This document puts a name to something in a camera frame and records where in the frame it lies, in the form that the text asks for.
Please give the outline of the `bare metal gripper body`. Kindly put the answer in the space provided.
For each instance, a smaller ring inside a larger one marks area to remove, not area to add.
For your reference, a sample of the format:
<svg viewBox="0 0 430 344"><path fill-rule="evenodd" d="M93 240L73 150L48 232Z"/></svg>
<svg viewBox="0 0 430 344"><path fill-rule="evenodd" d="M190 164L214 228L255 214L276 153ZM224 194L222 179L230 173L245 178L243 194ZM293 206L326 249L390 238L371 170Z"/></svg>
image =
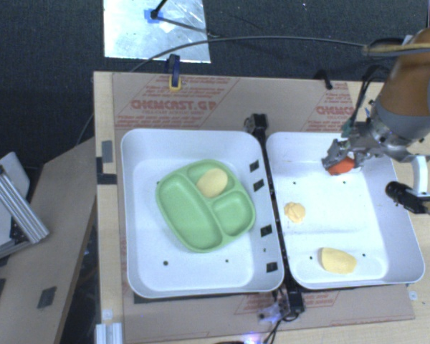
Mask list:
<svg viewBox="0 0 430 344"><path fill-rule="evenodd" d="M381 121L354 122L343 126L343 138L348 141L349 153L366 154L366 160L387 156L399 163L411 162L415 155L408 151L411 140L393 133Z"/></svg>

